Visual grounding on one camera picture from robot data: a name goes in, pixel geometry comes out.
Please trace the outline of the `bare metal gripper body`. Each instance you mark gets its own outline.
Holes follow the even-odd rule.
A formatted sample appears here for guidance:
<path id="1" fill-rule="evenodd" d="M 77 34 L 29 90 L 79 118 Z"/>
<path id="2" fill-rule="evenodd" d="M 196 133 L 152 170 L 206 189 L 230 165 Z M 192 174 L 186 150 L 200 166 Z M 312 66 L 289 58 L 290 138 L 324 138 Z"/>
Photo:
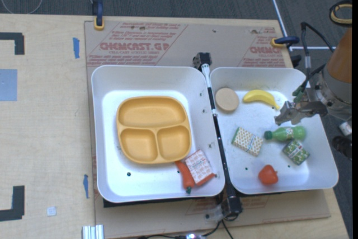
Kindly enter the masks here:
<path id="1" fill-rule="evenodd" d="M 294 114 L 302 113 L 303 118 L 311 118 L 314 115 L 325 116 L 335 100 L 326 95 L 322 87 L 305 88 L 298 87 L 294 92 Z"/>

